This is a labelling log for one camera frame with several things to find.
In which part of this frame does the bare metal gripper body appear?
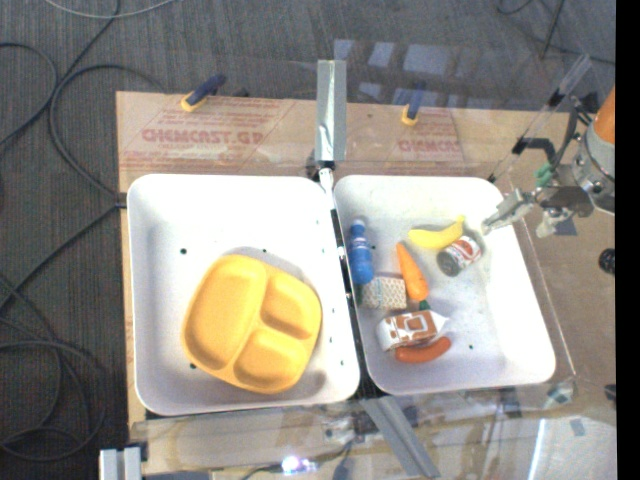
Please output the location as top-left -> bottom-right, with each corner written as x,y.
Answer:
533,152 -> 617,219

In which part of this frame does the red and white can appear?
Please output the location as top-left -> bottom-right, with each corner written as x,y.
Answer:
436,235 -> 484,278

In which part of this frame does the yellow banana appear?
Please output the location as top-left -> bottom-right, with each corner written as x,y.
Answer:
407,214 -> 467,251

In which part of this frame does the orange carrot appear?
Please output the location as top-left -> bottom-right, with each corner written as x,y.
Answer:
395,241 -> 432,312

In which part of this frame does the white plastic tray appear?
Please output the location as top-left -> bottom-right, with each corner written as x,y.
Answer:
332,174 -> 558,397
125,172 -> 362,417

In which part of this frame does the white patterned packet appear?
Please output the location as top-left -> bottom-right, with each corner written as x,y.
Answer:
358,276 -> 409,312

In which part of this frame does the brown and white carton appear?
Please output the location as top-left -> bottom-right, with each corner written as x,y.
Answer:
375,309 -> 451,353

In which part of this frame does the blue bottle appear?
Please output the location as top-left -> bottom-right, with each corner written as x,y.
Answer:
346,218 -> 376,287

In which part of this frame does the orange sausage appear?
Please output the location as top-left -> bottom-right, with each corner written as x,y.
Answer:
394,336 -> 453,365

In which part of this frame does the brown cardboard board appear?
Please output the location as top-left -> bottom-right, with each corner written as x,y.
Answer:
114,90 -> 576,475

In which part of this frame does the yellow divided plate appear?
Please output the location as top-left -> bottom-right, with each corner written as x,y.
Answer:
180,253 -> 324,396

